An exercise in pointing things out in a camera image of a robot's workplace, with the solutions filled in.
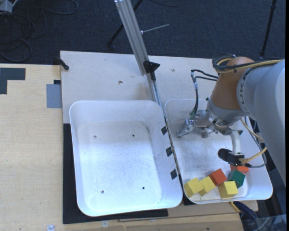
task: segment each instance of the wooden surface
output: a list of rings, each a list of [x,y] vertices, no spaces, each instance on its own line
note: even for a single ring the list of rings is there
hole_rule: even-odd
[[[58,65],[0,64],[26,69],[0,95],[0,231],[243,230],[229,203],[180,205],[155,220],[62,223],[63,115],[47,108],[46,85],[61,78]],[[257,210],[256,201],[245,203]]]

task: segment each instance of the yellow block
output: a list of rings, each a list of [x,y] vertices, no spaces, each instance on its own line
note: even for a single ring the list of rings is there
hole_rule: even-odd
[[[238,194],[236,182],[233,180],[223,182],[218,186],[218,190],[220,191],[221,198],[229,198]]]
[[[184,184],[184,190],[187,197],[190,197],[203,189],[202,184],[198,180],[198,178],[193,178]]]
[[[200,181],[201,185],[203,186],[203,190],[199,192],[201,196],[205,195],[206,193],[212,191],[216,186],[212,179],[207,176]]]

